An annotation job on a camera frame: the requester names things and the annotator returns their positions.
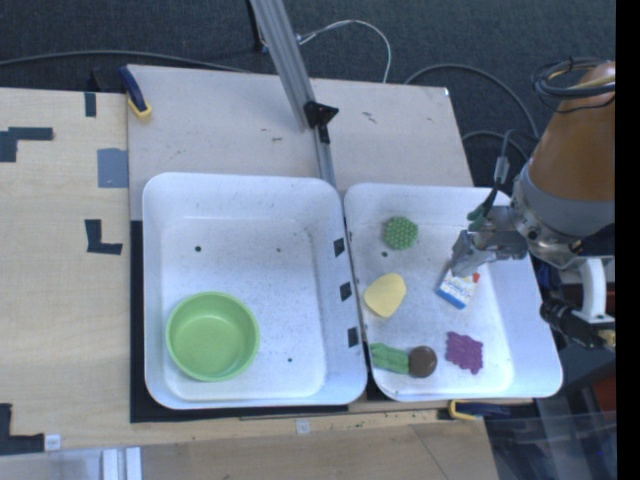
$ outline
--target green round object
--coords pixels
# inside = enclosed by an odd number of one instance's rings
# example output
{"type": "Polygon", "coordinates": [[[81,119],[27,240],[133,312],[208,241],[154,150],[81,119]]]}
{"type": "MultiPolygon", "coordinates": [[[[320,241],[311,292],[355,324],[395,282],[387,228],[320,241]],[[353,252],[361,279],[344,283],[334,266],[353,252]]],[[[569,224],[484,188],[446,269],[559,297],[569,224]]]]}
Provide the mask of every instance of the green round object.
{"type": "Polygon", "coordinates": [[[392,217],[384,228],[384,241],[392,249],[407,249],[418,238],[418,225],[406,217],[392,217]]]}
{"type": "Polygon", "coordinates": [[[238,299],[201,292],[173,309],[165,340],[169,355],[184,373],[198,380],[223,381],[253,362],[260,332],[253,313],[238,299]]]}

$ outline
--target black clamp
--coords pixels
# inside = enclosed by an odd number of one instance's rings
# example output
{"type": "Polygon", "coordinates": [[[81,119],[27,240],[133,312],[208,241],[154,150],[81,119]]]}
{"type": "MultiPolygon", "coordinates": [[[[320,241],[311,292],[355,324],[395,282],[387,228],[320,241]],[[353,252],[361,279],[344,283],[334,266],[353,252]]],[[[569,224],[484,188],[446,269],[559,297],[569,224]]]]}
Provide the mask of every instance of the black clamp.
{"type": "Polygon", "coordinates": [[[327,129],[327,125],[329,124],[329,121],[336,116],[338,109],[329,107],[328,105],[323,105],[316,101],[308,101],[304,105],[304,113],[307,116],[309,126],[311,128],[318,129],[320,142],[323,144],[330,144],[331,141],[329,140],[329,130],[327,129]]]}

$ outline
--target white tray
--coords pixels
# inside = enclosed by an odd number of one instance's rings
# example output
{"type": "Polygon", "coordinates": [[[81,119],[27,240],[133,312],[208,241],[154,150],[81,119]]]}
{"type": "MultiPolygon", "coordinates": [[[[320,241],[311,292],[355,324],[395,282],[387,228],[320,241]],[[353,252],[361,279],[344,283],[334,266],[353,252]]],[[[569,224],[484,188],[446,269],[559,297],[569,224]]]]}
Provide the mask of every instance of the white tray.
{"type": "Polygon", "coordinates": [[[340,197],[329,184],[161,174],[144,189],[143,234],[145,379],[160,404],[341,405],[362,394],[358,307],[349,256],[340,248],[340,197]],[[237,297],[260,327],[255,361],[228,381],[188,377],[164,343],[171,309],[200,291],[237,297]]]}
{"type": "MultiPolygon", "coordinates": [[[[356,286],[368,343],[410,351],[434,349],[435,372],[414,378],[378,368],[380,389],[398,401],[454,398],[545,397],[562,383],[551,331],[539,315],[541,303],[530,259],[480,267],[480,282],[469,305],[457,309],[436,295],[466,214],[488,189],[359,184],[345,195],[345,215],[356,286]],[[394,251],[383,242],[384,223],[405,216],[418,224],[409,249],[394,251]],[[379,276],[400,274],[407,285],[399,309],[385,319],[370,311],[362,294],[379,276]],[[483,368],[473,375],[447,361],[446,334],[453,331],[483,343],[483,368]]],[[[499,194],[496,204],[508,204],[499,194]]]]}

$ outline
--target brown round object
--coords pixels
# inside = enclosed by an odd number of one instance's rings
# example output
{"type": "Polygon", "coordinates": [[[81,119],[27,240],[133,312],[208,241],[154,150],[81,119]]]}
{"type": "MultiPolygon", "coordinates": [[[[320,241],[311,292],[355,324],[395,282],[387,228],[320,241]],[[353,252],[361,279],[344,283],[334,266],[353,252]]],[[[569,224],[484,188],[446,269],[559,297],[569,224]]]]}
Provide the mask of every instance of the brown round object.
{"type": "Polygon", "coordinates": [[[420,346],[409,352],[409,374],[414,377],[428,377],[438,364],[438,356],[431,347],[420,346]]]}

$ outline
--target eraser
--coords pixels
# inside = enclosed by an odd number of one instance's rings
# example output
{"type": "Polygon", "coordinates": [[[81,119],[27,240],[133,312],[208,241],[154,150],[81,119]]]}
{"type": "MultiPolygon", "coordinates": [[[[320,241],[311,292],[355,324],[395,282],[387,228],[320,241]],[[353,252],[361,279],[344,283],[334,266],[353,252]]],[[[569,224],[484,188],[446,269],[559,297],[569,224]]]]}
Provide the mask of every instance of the eraser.
{"type": "Polygon", "coordinates": [[[456,277],[449,269],[436,293],[458,309],[464,309],[469,304],[479,279],[480,274],[478,273],[466,277],[456,277]]]}

